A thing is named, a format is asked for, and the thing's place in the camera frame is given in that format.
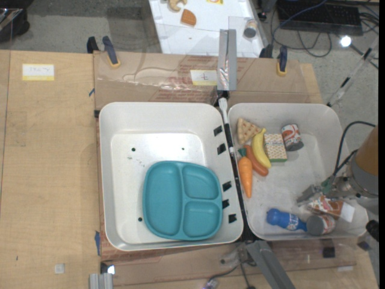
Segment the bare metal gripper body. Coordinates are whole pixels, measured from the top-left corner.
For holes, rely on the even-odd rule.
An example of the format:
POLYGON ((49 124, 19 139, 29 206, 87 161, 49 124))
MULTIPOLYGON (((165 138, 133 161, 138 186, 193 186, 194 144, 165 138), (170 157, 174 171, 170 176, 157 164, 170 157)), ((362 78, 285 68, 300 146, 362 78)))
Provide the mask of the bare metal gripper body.
POLYGON ((346 176, 331 175, 319 185, 314 186, 315 193, 324 195, 327 198, 352 198, 356 191, 350 185, 346 176))

